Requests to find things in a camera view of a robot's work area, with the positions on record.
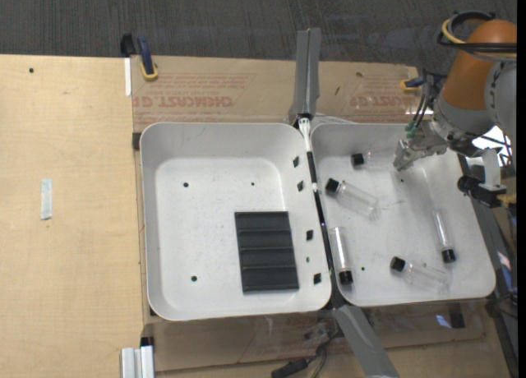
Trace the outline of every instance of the wooden table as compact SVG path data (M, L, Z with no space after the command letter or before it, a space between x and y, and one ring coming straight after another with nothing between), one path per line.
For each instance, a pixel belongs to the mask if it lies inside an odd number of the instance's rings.
M4 55L0 70L0 376L117 377L143 327L123 60ZM42 178L53 179L48 220ZM483 322L484 339L388 353L401 376L508 376ZM267 377L282 364L164 376ZM330 357L321 376L342 371L363 376L352 354Z

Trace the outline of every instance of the gray carpet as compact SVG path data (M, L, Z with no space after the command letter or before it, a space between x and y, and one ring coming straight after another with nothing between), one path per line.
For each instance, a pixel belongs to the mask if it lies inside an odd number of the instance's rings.
M291 59L318 26L322 60L447 71L435 35L470 9L517 21L517 0L0 0L0 53L116 57L129 32L154 54Z

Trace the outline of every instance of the blue clamp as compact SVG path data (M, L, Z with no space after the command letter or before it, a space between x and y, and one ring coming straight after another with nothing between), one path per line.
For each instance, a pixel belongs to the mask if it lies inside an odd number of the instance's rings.
M418 90L418 87L423 84L424 84L423 77L415 77L409 80L402 80L399 83L399 86L400 86L400 89L402 89L404 92L414 92L415 90Z
M137 45L139 46L139 53L141 54L141 72L143 77L152 81L155 80L159 73L157 72L157 66L151 59L150 47L144 36L139 36L137 38ZM121 56L129 58L130 55L136 55L137 51L133 45L132 34L126 33L121 38Z
M137 45L139 46L139 53L141 54L142 58L142 76L148 81L155 80L159 76L159 73L157 72L157 67L151 59L150 47L148 46L148 42L146 42L146 38L144 36L139 36L137 38Z

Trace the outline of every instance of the glass vial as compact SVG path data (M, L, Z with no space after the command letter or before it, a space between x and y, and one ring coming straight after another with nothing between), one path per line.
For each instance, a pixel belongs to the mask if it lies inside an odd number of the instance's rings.
M442 216L441 210L433 210L433 218L435 219L436 231L438 232L438 251L446 264L452 263L456 260L454 245L450 235L445 229L444 217Z
M351 273L351 262L348 256L345 237L345 229L329 229L329 242L335 272L342 285L349 285L353 282L353 274Z
M378 199L368 192L347 184L345 181L338 182L330 178L325 185L325 190L334 196L341 205L345 205L368 218L374 217L377 213Z
M426 264L412 260L403 260L394 256L390 268L412 285L441 291L447 285L448 276L445 271L434 269Z

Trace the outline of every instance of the wooden board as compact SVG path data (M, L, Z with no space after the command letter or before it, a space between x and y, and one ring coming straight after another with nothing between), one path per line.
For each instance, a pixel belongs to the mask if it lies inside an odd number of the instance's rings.
M0 375L118 376L139 343L131 136L122 59L0 57Z

